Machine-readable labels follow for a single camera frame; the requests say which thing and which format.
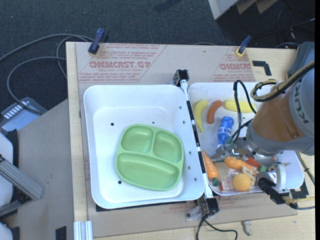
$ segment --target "green plate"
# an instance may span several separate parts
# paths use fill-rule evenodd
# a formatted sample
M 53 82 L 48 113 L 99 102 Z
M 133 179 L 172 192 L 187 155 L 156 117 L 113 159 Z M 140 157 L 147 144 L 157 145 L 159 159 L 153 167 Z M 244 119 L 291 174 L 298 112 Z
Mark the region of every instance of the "green plate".
M 134 124 L 120 137 L 115 168 L 127 183 L 167 191 L 178 184 L 183 163 L 184 146 L 178 136 L 158 127 Z

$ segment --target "blue clamp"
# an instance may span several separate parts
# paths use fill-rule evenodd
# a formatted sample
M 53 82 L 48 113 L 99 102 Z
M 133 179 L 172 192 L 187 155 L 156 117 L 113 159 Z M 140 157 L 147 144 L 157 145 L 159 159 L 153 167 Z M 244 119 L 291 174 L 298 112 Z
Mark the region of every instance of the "blue clamp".
M 92 44 L 90 45 L 90 48 L 88 50 L 89 53 L 91 54 L 96 54 L 98 49 L 99 49 L 99 43 L 101 42 L 101 40 L 104 38 L 105 35 L 105 30 L 102 28 L 99 28 L 96 33 L 95 33 L 95 38 L 92 42 Z
M 240 46 L 236 49 L 235 51 L 235 55 L 237 55 L 239 58 L 241 58 L 244 53 L 245 53 L 245 49 L 248 46 L 248 44 L 250 43 L 252 37 L 251 35 L 248 35 L 240 44 Z

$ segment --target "yellow corn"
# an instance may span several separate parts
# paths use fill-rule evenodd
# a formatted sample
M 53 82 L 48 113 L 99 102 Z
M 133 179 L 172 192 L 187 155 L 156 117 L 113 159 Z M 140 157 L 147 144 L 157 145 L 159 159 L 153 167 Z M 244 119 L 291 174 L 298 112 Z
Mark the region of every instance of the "yellow corn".
M 240 110 L 242 113 L 252 113 L 251 107 L 247 101 L 239 101 Z M 223 103 L 223 107 L 227 110 L 237 112 L 237 106 L 234 99 L 228 99 Z

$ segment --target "table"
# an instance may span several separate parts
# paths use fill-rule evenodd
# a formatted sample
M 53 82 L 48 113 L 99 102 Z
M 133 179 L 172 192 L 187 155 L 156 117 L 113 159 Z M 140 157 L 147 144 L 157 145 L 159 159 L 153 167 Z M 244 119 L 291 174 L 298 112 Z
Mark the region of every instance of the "table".
M 82 122 L 80 118 L 79 111 L 81 110 L 81 100 L 79 98 L 79 80 L 77 67 L 79 66 L 79 45 L 76 42 L 67 42 L 66 44 L 66 54 L 67 54 L 67 73 L 68 73 L 68 102 L 69 102 L 69 120 L 70 120 L 70 144 L 71 144 L 71 162 L 72 162 L 72 185 L 73 185 L 73 207 L 74 207 L 74 221 L 75 222 L 85 222 L 94 218 L 93 220 L 93 232 L 103 231 L 101 228 L 105 229 L 107 234 L 101 235 L 97 234 L 99 237 L 97 239 L 194 239 L 196 233 L 196 226 L 198 221 L 186 222 L 183 216 L 185 212 L 185 207 L 183 207 L 180 213 L 172 212 L 170 215 L 166 215 L 163 220 L 159 214 L 152 214 L 148 211 L 163 211 L 161 205 L 157 208 L 140 208 L 112 211 L 112 214 L 108 218 L 108 221 L 99 220 L 99 216 L 91 216 L 93 207 L 90 199 L 88 199 L 86 190 L 86 174 L 85 174 L 85 164 L 84 164 L 84 150 L 83 145 L 83 133 L 82 133 Z M 129 49 L 134 44 L 128 44 L 126 47 Z M 124 44 L 115 44 L 116 49 L 121 46 L 124 49 Z M 233 58 L 232 54 L 235 50 L 234 47 L 226 46 L 193 46 L 193 45 L 159 45 L 161 52 L 154 58 L 151 65 L 156 67 L 156 60 L 159 60 L 160 55 L 164 56 L 169 69 L 163 69 L 163 72 L 158 72 L 158 69 L 153 71 L 149 67 L 148 74 L 144 74 L 144 81 L 141 83 L 151 83 L 152 74 L 155 74 L 157 79 L 167 79 L 168 76 L 173 76 L 174 72 L 179 66 L 184 66 L 183 63 L 179 65 L 178 61 L 190 60 L 188 65 L 192 63 L 194 67 L 197 66 L 197 60 L 200 60 L 200 56 L 205 56 L 206 64 L 214 64 L 217 62 L 220 69 L 224 67 L 225 69 L 234 69 L 239 61 Z M 253 77 L 255 81 L 265 80 L 267 77 L 263 68 L 255 67 L 252 61 L 263 61 L 268 64 L 271 70 L 272 76 L 276 79 L 284 79 L 285 72 L 291 65 L 295 50 L 286 49 L 258 49 L 258 48 L 247 48 L 246 50 L 247 58 L 246 61 L 242 61 L 244 65 L 248 65 L 252 69 Z M 197 71 L 198 74 L 194 75 L 195 79 L 193 81 L 200 82 L 203 80 L 206 72 L 205 66 L 202 65 L 202 70 Z M 312 168 L 314 172 L 314 156 L 304 157 L 307 164 Z M 309 189 L 310 195 L 314 195 L 314 186 L 308 180 L 308 176 L 305 176 L 306 184 Z M 234 208 L 221 208 L 216 214 L 216 217 L 210 218 L 210 222 L 220 229 L 234 229 L 239 233 L 240 239 L 246 239 L 248 236 L 243 231 L 242 224 L 237 221 L 252 220 L 251 230 L 253 231 L 254 238 L 268 238 L 270 239 L 283 239 L 283 238 L 293 238 L 293 239 L 314 239 L 315 238 L 315 210 L 303 210 L 296 213 L 295 210 L 290 209 L 287 206 L 276 205 L 268 196 L 263 193 L 253 194 L 252 196 L 252 207 L 247 207 L 250 203 L 246 200 L 242 200 L 240 197 L 237 200 L 237 205 Z M 305 206 L 311 206 L 313 201 L 305 202 Z M 274 213 L 277 218 L 272 218 L 272 215 L 263 216 L 260 214 L 255 214 L 255 209 L 258 210 L 260 206 L 264 207 L 264 213 L 268 212 Z M 147 223 L 141 225 L 139 220 L 147 218 Z M 219 237 L 225 239 L 233 239 L 234 233 L 222 233 L 222 232 L 212 232 L 208 226 L 203 226 L 201 230 L 201 237 Z

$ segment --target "orange fruit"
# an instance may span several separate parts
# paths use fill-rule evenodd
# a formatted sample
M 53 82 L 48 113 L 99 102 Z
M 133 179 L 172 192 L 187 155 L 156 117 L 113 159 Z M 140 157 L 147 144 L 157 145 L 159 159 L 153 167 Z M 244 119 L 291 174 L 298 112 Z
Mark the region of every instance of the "orange fruit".
M 248 191 L 251 187 L 251 179 L 244 173 L 239 173 L 232 180 L 233 187 L 238 191 Z

